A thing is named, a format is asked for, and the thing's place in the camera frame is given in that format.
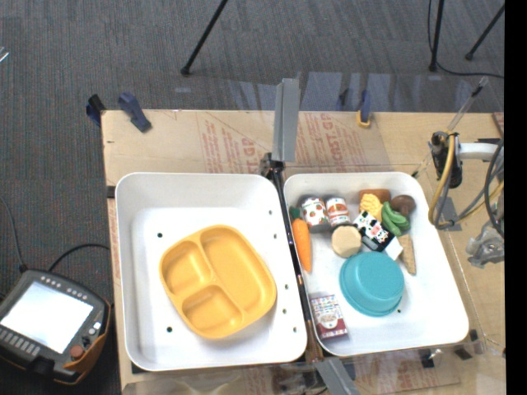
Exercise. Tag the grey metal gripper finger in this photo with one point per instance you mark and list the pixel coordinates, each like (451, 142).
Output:
(477, 250)
(497, 252)

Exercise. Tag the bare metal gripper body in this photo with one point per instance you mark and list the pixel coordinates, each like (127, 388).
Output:
(494, 232)

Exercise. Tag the tan ice cream cone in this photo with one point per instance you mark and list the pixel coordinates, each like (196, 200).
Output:
(408, 253)

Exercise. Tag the white plastic tray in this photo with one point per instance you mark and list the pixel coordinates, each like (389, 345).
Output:
(428, 303)
(206, 196)

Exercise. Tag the brown mushroom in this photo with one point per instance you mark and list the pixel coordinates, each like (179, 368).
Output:
(403, 204)

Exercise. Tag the green pea pod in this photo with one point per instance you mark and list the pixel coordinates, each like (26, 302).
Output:
(394, 219)

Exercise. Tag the black and white milk carton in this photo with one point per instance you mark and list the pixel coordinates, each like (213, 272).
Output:
(375, 233)

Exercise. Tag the brown bread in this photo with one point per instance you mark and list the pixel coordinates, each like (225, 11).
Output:
(381, 195)

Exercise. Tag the teal bowl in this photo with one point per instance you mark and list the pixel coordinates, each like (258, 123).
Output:
(370, 282)

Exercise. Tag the yellow corn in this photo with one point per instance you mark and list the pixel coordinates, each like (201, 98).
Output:
(371, 206)

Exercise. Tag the beige round biscuit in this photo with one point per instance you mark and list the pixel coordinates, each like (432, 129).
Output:
(346, 241)

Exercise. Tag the small can tomato print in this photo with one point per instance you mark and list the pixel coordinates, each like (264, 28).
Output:
(338, 212)

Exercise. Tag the red and white food packet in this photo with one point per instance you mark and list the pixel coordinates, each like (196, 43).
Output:
(328, 317)

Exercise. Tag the small can strawberry print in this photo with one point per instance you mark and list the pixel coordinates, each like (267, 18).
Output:
(315, 214)

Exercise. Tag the orange carrot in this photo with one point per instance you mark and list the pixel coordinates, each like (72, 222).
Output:
(302, 239)

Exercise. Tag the thin black and white rod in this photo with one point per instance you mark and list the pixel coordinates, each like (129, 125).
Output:
(295, 261)

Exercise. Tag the black tripod stand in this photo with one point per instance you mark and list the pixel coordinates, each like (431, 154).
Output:
(437, 27)
(210, 27)

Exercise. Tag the yellow divided plate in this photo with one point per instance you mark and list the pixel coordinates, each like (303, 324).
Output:
(230, 261)

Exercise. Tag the brown cardboard board red print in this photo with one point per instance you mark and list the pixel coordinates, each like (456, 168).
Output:
(173, 146)

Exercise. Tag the black cylinder on white bracket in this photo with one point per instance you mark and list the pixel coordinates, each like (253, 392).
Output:
(449, 171)

